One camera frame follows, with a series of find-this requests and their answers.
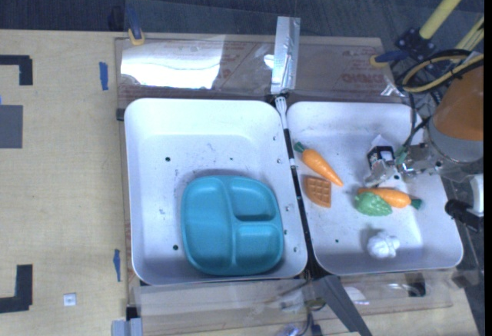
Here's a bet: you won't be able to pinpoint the orange carrot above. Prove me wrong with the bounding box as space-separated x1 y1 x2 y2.
357 187 424 211
293 141 344 188

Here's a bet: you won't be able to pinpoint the white plastic tray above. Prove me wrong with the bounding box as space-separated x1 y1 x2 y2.
123 97 309 286
285 100 464 276

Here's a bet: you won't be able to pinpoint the green grapes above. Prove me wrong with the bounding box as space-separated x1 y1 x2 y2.
353 191 394 218

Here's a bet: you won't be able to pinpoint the black and white small carton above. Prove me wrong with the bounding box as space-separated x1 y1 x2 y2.
366 134 396 169

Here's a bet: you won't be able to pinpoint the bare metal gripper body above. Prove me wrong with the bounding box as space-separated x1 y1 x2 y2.
397 141 444 180

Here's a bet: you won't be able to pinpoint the blue divided plate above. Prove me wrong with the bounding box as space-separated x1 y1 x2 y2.
180 175 286 277

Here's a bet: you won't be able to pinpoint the white garlic bulb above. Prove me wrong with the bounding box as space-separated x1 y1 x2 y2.
365 231 401 260

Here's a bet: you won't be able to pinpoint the orange waffle biscuit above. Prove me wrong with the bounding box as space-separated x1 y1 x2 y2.
303 175 333 209

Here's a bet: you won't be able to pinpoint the black cylinder on white bracket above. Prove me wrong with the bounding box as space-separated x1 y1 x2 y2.
444 173 484 232

